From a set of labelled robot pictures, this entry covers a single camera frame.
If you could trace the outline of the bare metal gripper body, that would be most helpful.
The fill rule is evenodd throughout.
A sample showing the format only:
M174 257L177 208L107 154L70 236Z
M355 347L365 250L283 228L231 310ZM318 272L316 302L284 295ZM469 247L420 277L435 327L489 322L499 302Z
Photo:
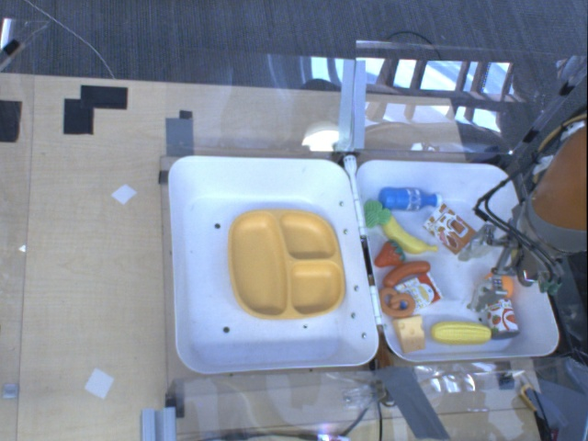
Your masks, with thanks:
M504 221L499 216L494 216L494 221L495 226L504 232L503 250L494 267L494 274L515 277L520 284L531 284L532 277L527 274L524 267L525 254L517 230L512 227L510 221Z

